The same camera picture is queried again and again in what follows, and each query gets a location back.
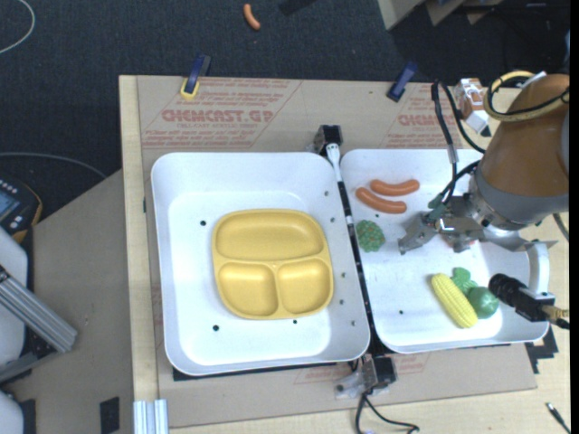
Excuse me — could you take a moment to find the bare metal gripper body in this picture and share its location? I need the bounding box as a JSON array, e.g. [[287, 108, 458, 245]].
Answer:
[[428, 194, 495, 254]]

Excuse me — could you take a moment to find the orange sausage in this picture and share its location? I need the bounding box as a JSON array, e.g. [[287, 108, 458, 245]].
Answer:
[[369, 178, 421, 198], [355, 186, 408, 215], [242, 3, 262, 32]]

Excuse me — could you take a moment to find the white plastic tray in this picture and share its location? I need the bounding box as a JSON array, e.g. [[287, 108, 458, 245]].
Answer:
[[150, 151, 372, 376], [338, 147, 551, 354]]

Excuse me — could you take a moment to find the thin black and white rod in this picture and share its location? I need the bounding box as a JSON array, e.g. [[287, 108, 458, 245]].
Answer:
[[326, 144, 377, 357]]

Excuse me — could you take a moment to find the green broccoli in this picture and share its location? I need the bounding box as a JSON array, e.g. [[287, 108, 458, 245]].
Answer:
[[451, 267, 479, 296]]

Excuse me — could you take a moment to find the yellow corn cob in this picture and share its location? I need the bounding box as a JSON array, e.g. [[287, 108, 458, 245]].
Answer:
[[430, 272, 479, 330]]

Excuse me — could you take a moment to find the green round pepper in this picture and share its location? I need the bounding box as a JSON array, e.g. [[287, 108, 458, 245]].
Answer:
[[467, 286, 500, 320]]

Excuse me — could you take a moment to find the white and orange carton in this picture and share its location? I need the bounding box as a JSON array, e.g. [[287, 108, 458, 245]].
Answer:
[[453, 78, 492, 136]]

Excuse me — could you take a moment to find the yellow divided plate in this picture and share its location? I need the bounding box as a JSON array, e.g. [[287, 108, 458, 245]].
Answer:
[[211, 208, 336, 321]]

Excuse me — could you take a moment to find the brown cardboard board red print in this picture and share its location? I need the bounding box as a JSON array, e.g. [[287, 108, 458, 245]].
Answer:
[[135, 75, 539, 429]]

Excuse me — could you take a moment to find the black cylinder on white bracket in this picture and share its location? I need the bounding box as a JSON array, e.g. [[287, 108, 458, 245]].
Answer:
[[479, 224, 556, 323]]

